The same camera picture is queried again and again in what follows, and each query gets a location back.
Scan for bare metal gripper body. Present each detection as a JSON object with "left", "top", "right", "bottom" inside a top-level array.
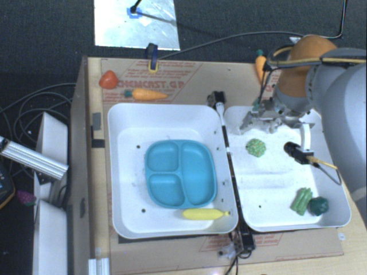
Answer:
[{"left": 248, "top": 99, "right": 305, "bottom": 128}]

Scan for light green grapes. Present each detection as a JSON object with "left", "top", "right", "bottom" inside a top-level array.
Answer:
[{"left": 245, "top": 137, "right": 267, "bottom": 158}]

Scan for thin black and white rod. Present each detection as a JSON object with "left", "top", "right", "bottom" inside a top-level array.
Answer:
[{"left": 217, "top": 101, "right": 248, "bottom": 240}]

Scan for orange carrot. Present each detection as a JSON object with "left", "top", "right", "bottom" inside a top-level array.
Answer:
[
  {"left": 123, "top": 88, "right": 169, "bottom": 101},
  {"left": 255, "top": 49, "right": 269, "bottom": 85}
]

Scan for white plastic tray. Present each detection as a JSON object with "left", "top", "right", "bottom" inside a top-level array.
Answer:
[
  {"left": 223, "top": 105, "right": 352, "bottom": 233},
  {"left": 107, "top": 102, "right": 240, "bottom": 239}
]

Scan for brown cardboard board red print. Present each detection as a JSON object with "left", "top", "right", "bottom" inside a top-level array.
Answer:
[{"left": 100, "top": 57, "right": 345, "bottom": 266}]

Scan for green asparagus bundle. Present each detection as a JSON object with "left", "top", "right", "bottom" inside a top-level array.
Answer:
[{"left": 290, "top": 187, "right": 314, "bottom": 215}]

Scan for blue divided plate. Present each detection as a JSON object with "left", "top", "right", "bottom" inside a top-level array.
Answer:
[{"left": 144, "top": 139, "right": 218, "bottom": 210}]

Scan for dark green broccoli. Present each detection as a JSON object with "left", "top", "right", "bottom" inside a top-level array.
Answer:
[{"left": 307, "top": 197, "right": 330, "bottom": 216}]

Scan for yellow banana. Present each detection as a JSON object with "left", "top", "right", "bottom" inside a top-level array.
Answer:
[{"left": 181, "top": 208, "right": 232, "bottom": 221}]

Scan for purple grapes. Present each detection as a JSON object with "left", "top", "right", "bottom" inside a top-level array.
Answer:
[{"left": 15, "top": 190, "right": 37, "bottom": 207}]

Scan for black cylinder on white bracket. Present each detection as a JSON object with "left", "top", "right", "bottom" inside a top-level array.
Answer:
[{"left": 283, "top": 123, "right": 316, "bottom": 166}]

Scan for black block with thin wires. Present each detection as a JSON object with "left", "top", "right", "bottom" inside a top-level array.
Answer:
[
  {"left": 234, "top": 230, "right": 256, "bottom": 254},
  {"left": 207, "top": 91, "right": 228, "bottom": 109}
]

